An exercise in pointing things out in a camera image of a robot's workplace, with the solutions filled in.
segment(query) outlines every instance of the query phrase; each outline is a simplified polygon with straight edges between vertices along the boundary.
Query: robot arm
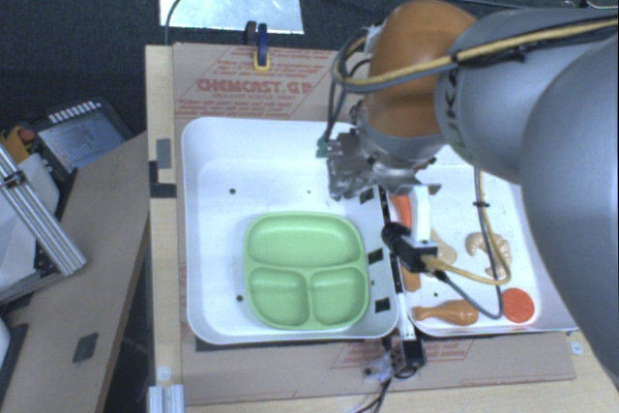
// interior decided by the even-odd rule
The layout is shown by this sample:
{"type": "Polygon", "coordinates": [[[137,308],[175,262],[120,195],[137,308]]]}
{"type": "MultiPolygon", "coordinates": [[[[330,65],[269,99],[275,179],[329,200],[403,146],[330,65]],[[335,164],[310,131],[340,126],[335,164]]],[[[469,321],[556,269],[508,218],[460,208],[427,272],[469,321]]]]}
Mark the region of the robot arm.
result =
{"type": "MultiPolygon", "coordinates": [[[[506,11],[478,21],[415,1],[386,20],[369,74],[617,10],[506,11]]],[[[408,194],[449,144],[520,184],[536,245],[578,326],[619,387],[617,29],[507,50],[364,96],[356,128],[330,141],[334,198],[378,184],[408,194]]]]}

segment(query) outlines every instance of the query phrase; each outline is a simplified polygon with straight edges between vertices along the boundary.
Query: white tray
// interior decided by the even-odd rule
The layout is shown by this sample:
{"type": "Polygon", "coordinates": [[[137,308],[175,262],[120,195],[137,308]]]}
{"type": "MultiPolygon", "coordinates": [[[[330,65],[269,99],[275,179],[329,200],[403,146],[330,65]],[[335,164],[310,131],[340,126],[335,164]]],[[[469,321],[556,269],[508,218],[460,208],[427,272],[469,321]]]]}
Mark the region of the white tray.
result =
{"type": "MultiPolygon", "coordinates": [[[[324,129],[316,122],[216,117],[194,120],[185,128],[188,317],[201,339],[215,344],[370,339],[394,329],[398,310],[389,255],[380,239],[377,191],[364,204],[358,198],[331,199],[325,160],[315,157],[324,129]],[[368,309],[355,324],[329,331],[288,331],[269,327],[251,311],[243,277],[246,228],[263,214],[291,211],[345,217],[359,230],[366,252],[383,250],[383,259],[368,266],[368,309]],[[389,309],[376,312],[376,302],[386,300],[389,309]]],[[[334,133],[347,129],[337,125],[334,133]]]]}
{"type": "MultiPolygon", "coordinates": [[[[439,183],[441,189],[429,198],[431,225],[436,233],[457,252],[455,263],[459,268],[487,277],[487,255],[478,250],[474,256],[467,253],[464,241],[472,232],[479,232],[475,201],[473,168],[465,163],[449,147],[437,155],[437,162],[417,175],[425,184],[439,183]]],[[[437,337],[473,336],[487,334],[510,334],[576,329],[574,320],[564,306],[545,266],[540,259],[529,231],[522,206],[520,187],[484,175],[487,209],[492,229],[510,242],[512,253],[512,281],[503,286],[517,287],[533,299],[535,313],[523,323],[515,324],[503,317],[492,320],[480,314],[479,320],[470,326],[456,326],[436,318],[414,321],[421,331],[437,337]]],[[[492,313],[498,310],[496,292],[490,285],[479,284],[458,275],[450,278],[470,294],[479,304],[492,313]]],[[[461,299],[449,286],[435,278],[421,275],[422,287],[407,293],[409,309],[416,306],[435,307],[441,303],[461,299]]]]}

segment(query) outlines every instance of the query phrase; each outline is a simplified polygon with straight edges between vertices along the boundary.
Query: wooden table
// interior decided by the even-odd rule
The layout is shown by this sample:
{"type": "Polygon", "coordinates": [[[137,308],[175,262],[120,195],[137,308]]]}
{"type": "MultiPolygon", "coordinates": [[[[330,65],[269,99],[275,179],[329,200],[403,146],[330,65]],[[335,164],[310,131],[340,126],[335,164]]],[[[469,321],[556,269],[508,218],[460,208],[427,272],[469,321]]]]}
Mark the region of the wooden table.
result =
{"type": "Polygon", "coordinates": [[[3,413],[103,411],[146,252],[146,165],[144,133],[78,172],[61,223],[88,263],[6,316],[28,330],[3,413]]]}
{"type": "MultiPolygon", "coordinates": [[[[174,149],[174,99],[172,49],[149,46],[146,50],[149,160],[157,159],[158,140],[172,136],[174,149]]],[[[174,154],[170,167],[159,170],[159,182],[176,182],[174,154]]],[[[155,326],[155,366],[157,385],[181,384],[182,358],[179,324],[178,243],[175,198],[151,200],[151,247],[153,305],[155,326]]],[[[532,413],[532,412],[615,412],[619,395],[604,374],[581,333],[569,341],[582,345],[574,354],[576,380],[509,386],[469,387],[449,390],[390,393],[384,412],[415,411],[464,413],[532,413]]],[[[187,413],[240,413],[276,411],[354,411],[373,399],[372,396],[342,396],[271,400],[235,404],[187,407],[187,413]]]]}

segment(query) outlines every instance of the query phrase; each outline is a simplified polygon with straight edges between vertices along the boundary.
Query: metal bracket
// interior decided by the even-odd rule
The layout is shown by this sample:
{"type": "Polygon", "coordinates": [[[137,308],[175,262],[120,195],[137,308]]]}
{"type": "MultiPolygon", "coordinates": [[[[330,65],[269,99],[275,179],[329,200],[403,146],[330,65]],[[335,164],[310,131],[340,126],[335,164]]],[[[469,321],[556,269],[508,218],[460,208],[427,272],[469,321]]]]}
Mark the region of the metal bracket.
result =
{"type": "Polygon", "coordinates": [[[69,239],[58,220],[49,213],[25,174],[0,144],[0,193],[37,238],[63,276],[80,269],[86,258],[69,239]]]}
{"type": "Polygon", "coordinates": [[[0,181],[0,188],[13,188],[20,185],[26,180],[26,175],[23,170],[16,170],[13,174],[9,174],[2,181],[0,181]]]}
{"type": "Polygon", "coordinates": [[[381,383],[393,377],[406,367],[404,348],[401,342],[392,347],[378,360],[369,362],[363,368],[366,381],[379,380],[381,383]]]}
{"type": "Polygon", "coordinates": [[[185,389],[182,384],[148,388],[148,413],[185,413],[185,389]]]}

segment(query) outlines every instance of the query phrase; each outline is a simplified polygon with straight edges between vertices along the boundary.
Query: gray robot arm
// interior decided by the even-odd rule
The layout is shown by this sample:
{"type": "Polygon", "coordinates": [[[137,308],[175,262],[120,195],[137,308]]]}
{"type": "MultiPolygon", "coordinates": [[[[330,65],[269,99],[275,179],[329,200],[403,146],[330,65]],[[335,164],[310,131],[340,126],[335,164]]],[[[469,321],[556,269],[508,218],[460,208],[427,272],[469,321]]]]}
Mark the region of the gray robot arm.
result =
{"type": "MultiPolygon", "coordinates": [[[[469,26],[449,53],[617,11],[522,10],[469,26]]],[[[356,130],[331,141],[335,198],[379,184],[410,191],[443,143],[467,162],[520,184],[536,245],[566,306],[619,387],[617,31],[515,49],[442,73],[434,88],[440,133],[390,136],[364,103],[356,130]]]]}

